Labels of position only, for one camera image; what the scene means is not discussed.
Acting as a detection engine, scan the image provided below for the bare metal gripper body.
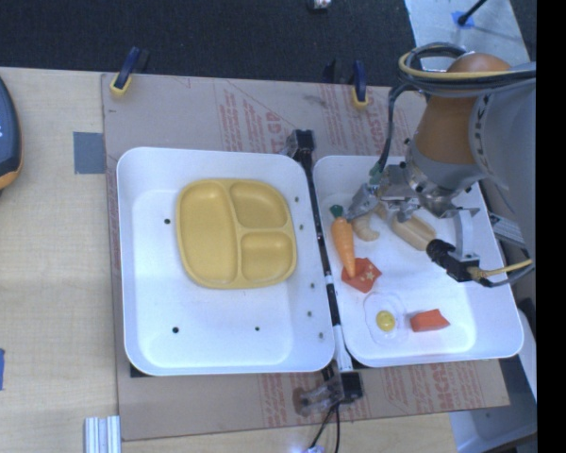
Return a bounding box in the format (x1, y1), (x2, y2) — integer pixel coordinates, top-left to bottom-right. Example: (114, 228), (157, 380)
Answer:
(375, 162), (459, 217)

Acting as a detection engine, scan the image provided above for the toy sausage in bun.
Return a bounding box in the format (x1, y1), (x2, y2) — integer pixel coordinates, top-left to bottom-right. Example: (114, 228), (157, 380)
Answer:
(387, 209), (438, 252)

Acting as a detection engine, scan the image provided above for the beige toy croissant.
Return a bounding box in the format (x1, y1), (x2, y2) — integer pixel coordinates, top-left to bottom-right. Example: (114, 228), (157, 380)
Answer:
(350, 212), (381, 243)

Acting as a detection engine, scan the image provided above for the orange toy carrot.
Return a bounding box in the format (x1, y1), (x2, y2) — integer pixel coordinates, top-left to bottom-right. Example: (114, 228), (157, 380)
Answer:
(328, 204), (358, 279)

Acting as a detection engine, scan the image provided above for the red block with yellow star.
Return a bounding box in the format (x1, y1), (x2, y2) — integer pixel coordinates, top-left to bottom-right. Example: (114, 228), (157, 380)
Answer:
(341, 257), (383, 294)

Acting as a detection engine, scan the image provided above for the white plastic tray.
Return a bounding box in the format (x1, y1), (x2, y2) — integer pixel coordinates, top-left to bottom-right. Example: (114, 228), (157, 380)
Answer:
(312, 154), (524, 369)
(116, 146), (337, 377)

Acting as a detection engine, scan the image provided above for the thin black and white rod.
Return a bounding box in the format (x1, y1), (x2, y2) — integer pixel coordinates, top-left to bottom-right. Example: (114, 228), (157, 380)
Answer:
(301, 151), (355, 373)

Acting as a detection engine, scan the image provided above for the toy fried egg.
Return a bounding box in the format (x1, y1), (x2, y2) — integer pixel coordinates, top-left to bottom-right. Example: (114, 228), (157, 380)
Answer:
(362, 291), (408, 346)

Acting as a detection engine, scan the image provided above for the orange wedge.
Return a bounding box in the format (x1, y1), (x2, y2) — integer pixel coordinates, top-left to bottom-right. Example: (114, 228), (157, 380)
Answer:
(408, 308), (452, 334)

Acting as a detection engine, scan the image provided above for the yellow divided plate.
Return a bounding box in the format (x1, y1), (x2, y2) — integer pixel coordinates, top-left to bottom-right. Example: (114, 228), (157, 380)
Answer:
(175, 178), (298, 291)

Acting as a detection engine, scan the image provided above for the brown cardboard board red print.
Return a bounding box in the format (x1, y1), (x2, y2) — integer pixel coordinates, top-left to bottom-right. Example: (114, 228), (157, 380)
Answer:
(99, 72), (511, 442)

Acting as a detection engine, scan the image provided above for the black cylinder on white bracket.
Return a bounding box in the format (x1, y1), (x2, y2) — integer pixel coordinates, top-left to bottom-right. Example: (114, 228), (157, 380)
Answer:
(425, 208), (482, 283)

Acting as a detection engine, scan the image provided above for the black block with thin wires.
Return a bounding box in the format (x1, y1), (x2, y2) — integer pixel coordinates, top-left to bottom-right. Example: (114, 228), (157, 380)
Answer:
(286, 128), (316, 160)
(294, 370), (364, 417)

